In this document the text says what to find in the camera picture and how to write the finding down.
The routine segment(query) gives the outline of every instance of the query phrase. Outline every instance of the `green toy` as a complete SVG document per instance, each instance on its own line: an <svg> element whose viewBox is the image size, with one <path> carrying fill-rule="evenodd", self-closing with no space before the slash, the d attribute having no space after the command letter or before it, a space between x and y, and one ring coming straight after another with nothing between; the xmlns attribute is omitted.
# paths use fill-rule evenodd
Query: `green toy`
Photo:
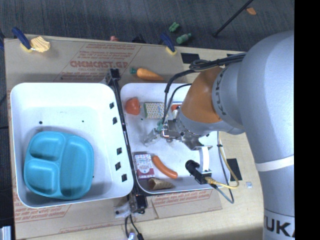
<svg viewBox="0 0 320 240"><path fill-rule="evenodd" d="M191 33L183 34L183 35L179 36L179 37L176 39L176 42L177 42L179 45L181 45L181 44L183 44L184 42L188 41L191 36L192 36Z"/></svg>
<svg viewBox="0 0 320 240"><path fill-rule="evenodd" d="M179 25L178 23L174 22L174 23L172 23L172 25L169 27L169 31L170 31L170 32L175 32L179 26L180 26L180 25Z"/></svg>

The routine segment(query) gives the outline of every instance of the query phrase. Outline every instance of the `small box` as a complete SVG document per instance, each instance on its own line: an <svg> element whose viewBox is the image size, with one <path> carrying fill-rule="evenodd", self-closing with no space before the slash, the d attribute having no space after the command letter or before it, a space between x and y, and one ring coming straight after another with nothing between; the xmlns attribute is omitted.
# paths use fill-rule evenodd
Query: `small box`
<svg viewBox="0 0 320 240"><path fill-rule="evenodd" d="M165 113L163 102L145 102L143 104L146 119L162 119Z"/></svg>
<svg viewBox="0 0 320 240"><path fill-rule="evenodd" d="M134 166L136 170L136 176L139 180L155 177L155 171L152 165L150 154L134 155Z"/></svg>

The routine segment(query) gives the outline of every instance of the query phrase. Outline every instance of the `cardboard sheet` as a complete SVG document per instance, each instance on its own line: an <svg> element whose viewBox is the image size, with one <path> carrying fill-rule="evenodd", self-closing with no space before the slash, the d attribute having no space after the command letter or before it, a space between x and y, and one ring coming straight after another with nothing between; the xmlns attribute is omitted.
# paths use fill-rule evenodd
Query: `cardboard sheet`
<svg viewBox="0 0 320 240"><path fill-rule="evenodd" d="M172 56L162 45L81 40L44 36L50 41L49 51L27 53L17 39L5 40L5 66L8 101L8 120L11 146L11 166L14 196L16 239L111 227L124 224L115 218L113 207L121 206L126 198L83 202L50 208L34 209L21 203L16 188L16 167L10 111L10 91L24 82L86 82L103 81L108 69L117 68L120 86L142 83L129 73L130 68L143 67L155 71L167 82L172 75L184 70L181 56ZM145 214L137 221L169 218L187 214L221 210L218 192L213 189L149 196Z"/></svg>

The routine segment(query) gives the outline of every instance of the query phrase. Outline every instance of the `orange object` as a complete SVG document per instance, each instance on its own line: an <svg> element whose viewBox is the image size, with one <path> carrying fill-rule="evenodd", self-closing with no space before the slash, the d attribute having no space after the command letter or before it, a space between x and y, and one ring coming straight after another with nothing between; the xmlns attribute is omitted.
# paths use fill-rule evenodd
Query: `orange object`
<svg viewBox="0 0 320 240"><path fill-rule="evenodd" d="M180 106L181 106L181 104L173 104L173 105L171 105L171 111L173 112L173 111L177 110Z"/></svg>
<svg viewBox="0 0 320 240"><path fill-rule="evenodd" d="M255 9L253 9L252 7L247 8L246 11L248 12L248 14L250 15L257 15L257 12Z"/></svg>
<svg viewBox="0 0 320 240"><path fill-rule="evenodd" d="M164 78L161 75L158 75L157 73L154 73L146 68L138 68L135 70L134 68L130 71L131 74L136 74L138 78L144 79L144 80L153 80L153 81L163 81Z"/></svg>
<svg viewBox="0 0 320 240"><path fill-rule="evenodd" d="M128 99L124 106L125 111L131 115L139 115L140 114L140 103L137 98Z"/></svg>
<svg viewBox="0 0 320 240"><path fill-rule="evenodd" d="M202 71L193 81L181 105L190 120L213 124L222 121L212 103L212 87L223 69L219 66Z"/></svg>
<svg viewBox="0 0 320 240"><path fill-rule="evenodd" d="M176 179L178 178L178 173L174 170L169 169L168 167L166 167L160 160L160 158L157 155L154 155L151 158L153 164L155 165L155 167L157 167L159 169L160 172L162 172L164 175L172 178L172 179Z"/></svg>
<svg viewBox="0 0 320 240"><path fill-rule="evenodd" d="M117 38L115 35L110 36L110 41L118 42L119 38Z"/></svg>

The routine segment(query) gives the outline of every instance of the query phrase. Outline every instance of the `metal bracket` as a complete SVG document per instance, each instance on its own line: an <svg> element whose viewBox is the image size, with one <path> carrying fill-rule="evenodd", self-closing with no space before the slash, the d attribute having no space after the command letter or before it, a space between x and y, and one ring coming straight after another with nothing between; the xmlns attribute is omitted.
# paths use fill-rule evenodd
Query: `metal bracket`
<svg viewBox="0 0 320 240"><path fill-rule="evenodd" d="M212 146L199 146L197 147L200 155L200 167L197 169L200 173L209 171L209 149Z"/></svg>
<svg viewBox="0 0 320 240"><path fill-rule="evenodd" d="M113 208L115 218L126 218L133 213L144 213L147 208L147 198L141 194L129 194L129 200L121 205Z"/></svg>

